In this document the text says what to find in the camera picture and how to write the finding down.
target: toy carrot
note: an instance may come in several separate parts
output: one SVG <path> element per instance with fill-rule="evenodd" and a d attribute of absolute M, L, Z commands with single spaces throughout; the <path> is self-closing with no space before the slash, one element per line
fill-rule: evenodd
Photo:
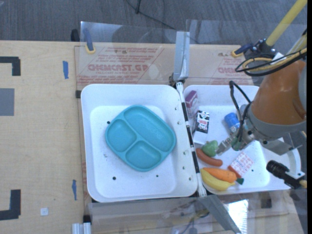
<path fill-rule="evenodd" d="M 239 184 L 243 184 L 244 179 L 243 178 L 237 178 L 236 174 L 230 170 L 225 170 L 221 168 L 213 168 L 213 167 L 204 167 L 205 171 L 209 172 L 212 176 L 227 181 L 229 183 L 233 183 L 236 181 Z"/>

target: yellow banana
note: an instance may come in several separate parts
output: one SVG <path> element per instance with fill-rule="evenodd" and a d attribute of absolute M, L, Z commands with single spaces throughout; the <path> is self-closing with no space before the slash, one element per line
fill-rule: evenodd
<path fill-rule="evenodd" d="M 216 177 L 212 176 L 209 172 L 205 171 L 204 169 L 200 169 L 200 173 L 201 173 L 201 178 L 203 182 L 217 191 L 225 191 L 230 186 L 235 185 L 234 182 L 229 183 L 227 181 L 217 179 Z"/>

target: tape mark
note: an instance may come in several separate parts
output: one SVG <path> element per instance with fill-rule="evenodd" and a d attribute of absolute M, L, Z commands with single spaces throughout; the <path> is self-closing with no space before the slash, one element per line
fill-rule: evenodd
<path fill-rule="evenodd" d="M 0 88 L 0 116 L 14 116 L 14 88 Z"/>
<path fill-rule="evenodd" d="M 73 193 L 74 193 L 74 198 L 75 198 L 75 200 L 77 200 L 77 185 L 76 185 L 76 181 L 74 179 L 73 179 L 72 189 L 73 189 Z"/>
<path fill-rule="evenodd" d="M 0 57 L 0 63 L 11 63 L 12 64 L 12 76 L 20 76 L 20 58 Z"/>
<path fill-rule="evenodd" d="M 63 61 L 63 73 L 65 79 L 68 79 L 68 62 Z"/>
<path fill-rule="evenodd" d="M 20 215 L 20 190 L 11 190 L 9 210 L 0 211 L 0 220 L 16 219 Z"/>
<path fill-rule="evenodd" d="M 76 98 L 80 98 L 81 97 L 81 90 L 76 90 Z"/>

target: divided plate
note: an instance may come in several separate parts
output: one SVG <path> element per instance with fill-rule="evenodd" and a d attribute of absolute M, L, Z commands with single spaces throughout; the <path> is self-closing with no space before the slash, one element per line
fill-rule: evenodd
<path fill-rule="evenodd" d="M 141 172 L 158 166 L 176 144 L 173 130 L 142 105 L 122 111 L 107 127 L 105 140 L 116 155 Z"/>

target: gray square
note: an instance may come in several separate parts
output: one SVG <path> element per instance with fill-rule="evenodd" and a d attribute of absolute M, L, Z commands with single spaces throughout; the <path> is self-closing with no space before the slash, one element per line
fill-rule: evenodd
<path fill-rule="evenodd" d="M 14 88 L 0 88 L 0 116 L 14 116 Z"/>

